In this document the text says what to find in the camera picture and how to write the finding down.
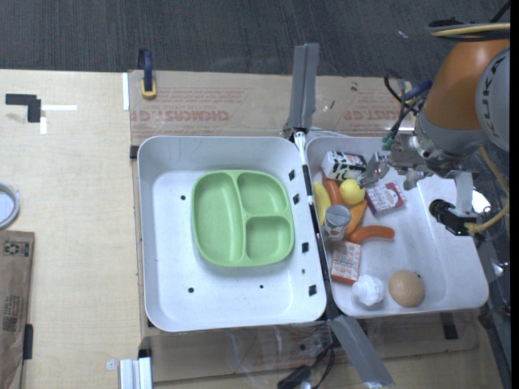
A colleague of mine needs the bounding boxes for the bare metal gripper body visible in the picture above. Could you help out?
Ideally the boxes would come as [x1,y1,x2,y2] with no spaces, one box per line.
[387,133,462,178]

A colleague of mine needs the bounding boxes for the pink and white carton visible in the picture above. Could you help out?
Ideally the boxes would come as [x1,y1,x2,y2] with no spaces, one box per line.
[364,181,408,216]

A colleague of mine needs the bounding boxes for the yellow lemon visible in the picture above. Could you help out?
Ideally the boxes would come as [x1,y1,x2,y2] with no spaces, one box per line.
[338,178,367,207]

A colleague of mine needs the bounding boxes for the black and white carton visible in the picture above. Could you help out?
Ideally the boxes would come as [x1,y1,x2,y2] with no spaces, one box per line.
[320,150,368,182]

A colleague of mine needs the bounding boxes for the orange sausage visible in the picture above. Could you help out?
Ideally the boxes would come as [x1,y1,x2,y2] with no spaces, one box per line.
[347,224,396,246]
[321,174,344,207]

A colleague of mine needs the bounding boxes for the orange carrot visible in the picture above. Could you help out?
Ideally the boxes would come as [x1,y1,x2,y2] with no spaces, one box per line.
[344,199,369,237]

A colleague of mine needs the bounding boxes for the yellow banana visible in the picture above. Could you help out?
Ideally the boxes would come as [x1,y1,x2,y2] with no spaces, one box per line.
[312,181,332,227]

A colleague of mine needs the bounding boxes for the grey printed can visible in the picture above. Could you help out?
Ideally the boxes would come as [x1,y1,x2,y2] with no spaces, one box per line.
[321,203,353,242]

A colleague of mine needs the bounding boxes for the white plastic tray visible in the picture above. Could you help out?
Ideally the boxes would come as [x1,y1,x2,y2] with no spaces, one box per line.
[136,135,328,333]
[304,135,491,320]

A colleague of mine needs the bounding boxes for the orange and white carton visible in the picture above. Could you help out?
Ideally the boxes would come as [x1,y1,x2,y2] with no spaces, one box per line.
[329,240,362,286]

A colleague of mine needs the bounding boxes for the brown egg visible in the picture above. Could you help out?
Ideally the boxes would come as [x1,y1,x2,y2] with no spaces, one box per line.
[387,269,427,309]

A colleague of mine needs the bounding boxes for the white plastic bottle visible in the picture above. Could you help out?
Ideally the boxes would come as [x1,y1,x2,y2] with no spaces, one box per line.
[350,274,386,307]

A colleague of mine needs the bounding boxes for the green divided plate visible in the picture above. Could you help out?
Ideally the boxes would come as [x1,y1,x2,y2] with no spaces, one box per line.
[190,169,296,268]

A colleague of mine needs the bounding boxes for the brown cardboard board, red print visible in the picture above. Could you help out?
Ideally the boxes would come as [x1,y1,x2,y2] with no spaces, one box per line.
[127,69,490,383]

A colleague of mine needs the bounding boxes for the brown paper bag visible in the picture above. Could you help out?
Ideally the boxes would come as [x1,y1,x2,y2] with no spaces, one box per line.
[0,229,36,389]

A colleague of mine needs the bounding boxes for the black cylinder on white bracket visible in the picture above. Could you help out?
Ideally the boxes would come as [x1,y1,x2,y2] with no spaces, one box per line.
[428,171,478,237]

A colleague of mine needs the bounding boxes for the white round ring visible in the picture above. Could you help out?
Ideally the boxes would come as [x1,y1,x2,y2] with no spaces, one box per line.
[0,182,21,231]

